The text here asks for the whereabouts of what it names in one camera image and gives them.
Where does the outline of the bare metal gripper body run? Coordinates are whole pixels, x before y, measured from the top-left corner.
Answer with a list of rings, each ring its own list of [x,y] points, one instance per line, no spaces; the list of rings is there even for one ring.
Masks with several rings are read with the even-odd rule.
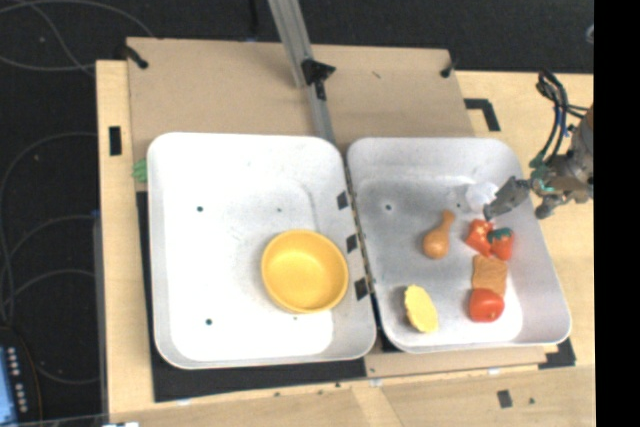
[[[557,155],[531,173],[533,191],[544,204],[581,204],[593,198],[593,159],[590,154]]]

